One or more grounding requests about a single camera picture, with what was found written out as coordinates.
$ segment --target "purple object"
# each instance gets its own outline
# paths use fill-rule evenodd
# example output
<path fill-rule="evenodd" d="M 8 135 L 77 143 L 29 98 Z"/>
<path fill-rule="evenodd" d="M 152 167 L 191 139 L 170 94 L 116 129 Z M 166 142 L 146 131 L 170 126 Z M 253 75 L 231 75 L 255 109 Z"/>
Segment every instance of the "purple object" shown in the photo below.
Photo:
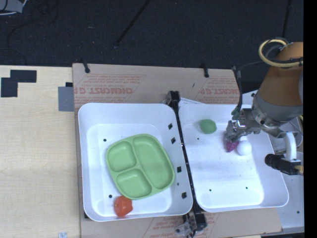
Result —
<path fill-rule="evenodd" d="M 239 141 L 235 141 L 235 142 L 227 141 L 226 142 L 227 152 L 229 153 L 233 151 L 234 149 L 236 149 L 238 144 L 239 144 Z"/>

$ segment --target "green divided plate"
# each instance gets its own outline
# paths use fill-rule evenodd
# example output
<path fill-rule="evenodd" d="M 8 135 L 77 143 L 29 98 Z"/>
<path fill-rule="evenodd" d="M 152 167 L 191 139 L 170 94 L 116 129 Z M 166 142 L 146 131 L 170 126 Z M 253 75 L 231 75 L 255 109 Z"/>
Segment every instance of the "green divided plate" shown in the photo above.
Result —
<path fill-rule="evenodd" d="M 170 187 L 173 165 L 160 142 L 149 134 L 134 135 L 110 145 L 106 163 L 122 195 L 141 199 Z"/>

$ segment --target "white egg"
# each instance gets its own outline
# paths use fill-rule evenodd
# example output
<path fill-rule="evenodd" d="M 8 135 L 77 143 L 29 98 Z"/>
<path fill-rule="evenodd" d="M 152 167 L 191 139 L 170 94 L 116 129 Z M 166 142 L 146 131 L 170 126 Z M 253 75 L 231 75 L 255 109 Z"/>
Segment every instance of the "white egg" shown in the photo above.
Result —
<path fill-rule="evenodd" d="M 237 151 L 240 155 L 249 155 L 252 152 L 252 145 L 247 140 L 242 140 L 237 146 Z"/>

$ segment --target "dark floor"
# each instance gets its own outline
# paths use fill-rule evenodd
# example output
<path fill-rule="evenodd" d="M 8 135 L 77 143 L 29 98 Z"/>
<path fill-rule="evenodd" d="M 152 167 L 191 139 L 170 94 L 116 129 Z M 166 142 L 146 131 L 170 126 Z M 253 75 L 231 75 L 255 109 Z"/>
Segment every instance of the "dark floor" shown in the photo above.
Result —
<path fill-rule="evenodd" d="M 84 58 L 231 69 L 261 61 L 258 47 L 267 39 L 304 37 L 304 0 L 290 0 L 286 28 L 289 0 L 150 0 L 120 39 L 146 1 L 28 0 L 14 15 L 0 8 L 0 64 L 71 66 Z M 265 64 L 245 67 L 243 92 L 258 89 L 267 69 Z"/>

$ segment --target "yellow cable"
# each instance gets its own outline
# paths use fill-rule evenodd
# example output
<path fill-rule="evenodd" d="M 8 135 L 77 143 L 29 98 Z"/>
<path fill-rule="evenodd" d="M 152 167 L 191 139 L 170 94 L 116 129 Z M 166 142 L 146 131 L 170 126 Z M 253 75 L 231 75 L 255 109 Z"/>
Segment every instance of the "yellow cable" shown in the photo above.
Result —
<path fill-rule="evenodd" d="M 269 59 L 267 59 L 263 54 L 262 54 L 262 49 L 263 47 L 271 42 L 277 42 L 277 43 L 281 43 L 283 45 L 287 45 L 287 43 L 283 40 L 279 40 L 279 39 L 274 39 L 274 40 L 266 40 L 265 42 L 263 42 L 260 47 L 259 47 L 259 56 L 260 58 L 267 64 L 271 65 L 271 66 L 275 66 L 275 67 L 294 67 L 294 66 L 298 66 L 299 63 L 298 62 L 290 62 L 290 63 L 278 63 L 278 62 L 273 62 L 270 61 Z"/>

